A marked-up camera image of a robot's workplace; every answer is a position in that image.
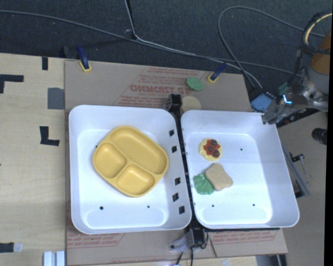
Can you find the tan round biscuit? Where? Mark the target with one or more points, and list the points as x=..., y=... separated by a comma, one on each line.
x=191, y=103

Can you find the thin black rod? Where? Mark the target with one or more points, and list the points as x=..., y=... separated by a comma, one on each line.
x=186, y=168

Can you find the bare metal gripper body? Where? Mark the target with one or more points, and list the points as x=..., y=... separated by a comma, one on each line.
x=298, y=103

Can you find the white plastic tray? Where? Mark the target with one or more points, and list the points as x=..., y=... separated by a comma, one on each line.
x=249, y=181
x=120, y=215

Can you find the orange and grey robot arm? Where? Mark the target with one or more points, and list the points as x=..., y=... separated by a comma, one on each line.
x=321, y=62

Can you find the green toy lettuce leaf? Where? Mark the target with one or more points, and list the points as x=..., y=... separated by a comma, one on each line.
x=202, y=185

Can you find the toy spaghetti with meatballs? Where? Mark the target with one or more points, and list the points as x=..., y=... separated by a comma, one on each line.
x=210, y=149

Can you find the tan toy bread slice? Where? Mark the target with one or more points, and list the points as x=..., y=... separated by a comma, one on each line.
x=219, y=176

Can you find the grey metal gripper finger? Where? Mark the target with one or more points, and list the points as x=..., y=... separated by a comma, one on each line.
x=268, y=116

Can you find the black cylinder on white bracket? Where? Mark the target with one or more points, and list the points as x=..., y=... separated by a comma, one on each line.
x=320, y=136

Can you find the yellow divided plate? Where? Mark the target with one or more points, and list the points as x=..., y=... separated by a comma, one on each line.
x=133, y=155

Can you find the green dotted round biscuit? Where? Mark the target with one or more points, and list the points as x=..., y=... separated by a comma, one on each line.
x=194, y=83

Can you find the brown cardboard board red print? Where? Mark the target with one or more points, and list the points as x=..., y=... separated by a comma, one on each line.
x=108, y=81

